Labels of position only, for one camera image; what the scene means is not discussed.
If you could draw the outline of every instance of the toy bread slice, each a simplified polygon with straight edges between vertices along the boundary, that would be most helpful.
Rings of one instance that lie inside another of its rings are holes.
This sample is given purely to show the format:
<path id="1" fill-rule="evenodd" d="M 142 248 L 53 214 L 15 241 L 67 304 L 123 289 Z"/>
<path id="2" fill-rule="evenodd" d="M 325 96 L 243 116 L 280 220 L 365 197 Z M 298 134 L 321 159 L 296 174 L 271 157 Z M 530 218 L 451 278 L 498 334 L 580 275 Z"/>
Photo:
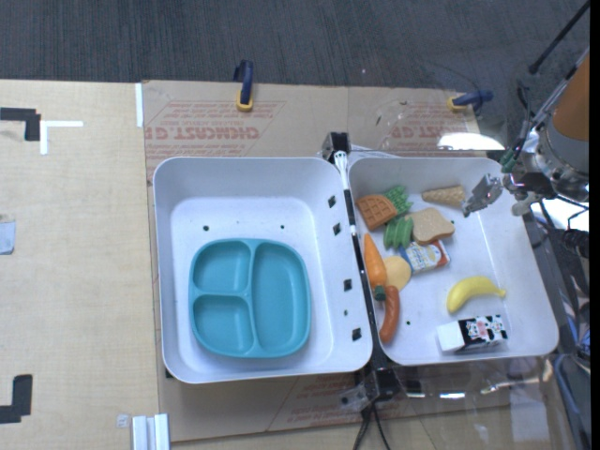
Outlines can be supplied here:
<path id="1" fill-rule="evenodd" d="M 370 231 L 375 230 L 398 214 L 394 204 L 383 195 L 366 195 L 356 201 L 356 206 Z"/>
<path id="2" fill-rule="evenodd" d="M 436 188 L 434 190 L 424 191 L 421 197 L 425 202 L 444 203 L 460 208 L 465 200 L 465 190 L 461 185 L 446 188 Z"/>
<path id="3" fill-rule="evenodd" d="M 447 238 L 454 233 L 454 224 L 447 220 L 437 208 L 429 207 L 410 214 L 412 238 L 423 246 L 434 240 Z"/>

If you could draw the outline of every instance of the toy banana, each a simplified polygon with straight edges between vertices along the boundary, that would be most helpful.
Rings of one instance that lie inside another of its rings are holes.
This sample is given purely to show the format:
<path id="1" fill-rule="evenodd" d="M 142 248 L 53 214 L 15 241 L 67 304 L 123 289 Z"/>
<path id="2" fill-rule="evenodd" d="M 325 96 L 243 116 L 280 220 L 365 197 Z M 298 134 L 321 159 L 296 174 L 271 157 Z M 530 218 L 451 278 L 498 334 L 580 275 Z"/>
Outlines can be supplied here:
<path id="1" fill-rule="evenodd" d="M 446 307 L 450 313 L 454 313 L 470 298 L 486 294 L 496 294 L 502 298 L 506 295 L 506 291 L 496 287 L 487 277 L 467 277 L 457 282 L 450 289 L 446 299 Z"/>

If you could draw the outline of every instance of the white tape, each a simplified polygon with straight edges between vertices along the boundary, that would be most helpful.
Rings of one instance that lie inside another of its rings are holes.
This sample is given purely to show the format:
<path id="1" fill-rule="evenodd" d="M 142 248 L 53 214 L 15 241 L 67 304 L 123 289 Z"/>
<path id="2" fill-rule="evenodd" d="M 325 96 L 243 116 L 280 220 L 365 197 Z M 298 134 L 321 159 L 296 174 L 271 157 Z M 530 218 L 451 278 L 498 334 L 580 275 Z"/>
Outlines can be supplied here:
<path id="1" fill-rule="evenodd" d="M 135 112 L 137 116 L 137 125 L 139 128 L 143 127 L 143 94 L 142 84 L 135 84 Z"/>
<path id="2" fill-rule="evenodd" d="M 39 153 L 48 155 L 48 128 L 83 127 L 81 120 L 41 120 L 39 122 Z"/>

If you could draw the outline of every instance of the blue clamp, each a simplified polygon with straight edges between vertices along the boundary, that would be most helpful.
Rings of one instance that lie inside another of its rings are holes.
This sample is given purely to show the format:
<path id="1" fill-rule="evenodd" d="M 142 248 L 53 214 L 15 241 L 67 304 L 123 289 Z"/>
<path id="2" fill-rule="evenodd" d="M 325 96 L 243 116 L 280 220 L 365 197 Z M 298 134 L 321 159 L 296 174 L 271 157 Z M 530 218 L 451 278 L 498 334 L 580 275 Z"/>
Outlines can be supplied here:
<path id="1" fill-rule="evenodd" d="M 477 90 L 469 94 L 461 95 L 460 97 L 449 98 L 446 102 L 448 108 L 453 112 L 464 110 L 467 105 L 472 105 L 472 110 L 477 112 L 486 101 L 494 98 L 494 94 L 490 90 Z"/>
<path id="2" fill-rule="evenodd" d="M 254 73 L 254 64 L 250 60 L 242 60 L 240 65 L 235 68 L 233 74 L 234 82 L 242 83 L 242 90 L 237 94 L 235 106 L 240 112 L 249 112 L 252 110 L 252 74 Z"/>

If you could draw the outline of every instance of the metal bracket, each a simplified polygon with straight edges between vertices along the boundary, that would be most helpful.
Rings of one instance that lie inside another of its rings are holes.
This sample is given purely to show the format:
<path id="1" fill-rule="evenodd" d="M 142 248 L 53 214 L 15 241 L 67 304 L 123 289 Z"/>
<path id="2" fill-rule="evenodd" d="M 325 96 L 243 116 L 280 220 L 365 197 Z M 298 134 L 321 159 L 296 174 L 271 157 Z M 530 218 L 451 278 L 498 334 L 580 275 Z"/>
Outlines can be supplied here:
<path id="1" fill-rule="evenodd" d="M 393 368 L 371 369 L 365 376 L 363 372 L 356 374 L 357 385 L 340 394 L 343 408 L 361 412 L 369 405 L 387 401 L 401 390 L 398 375 Z"/>
<path id="2" fill-rule="evenodd" d="M 348 133 L 329 132 L 321 146 L 321 155 L 329 163 L 334 163 L 334 154 L 344 152 L 349 155 L 351 151 L 350 137 Z"/>

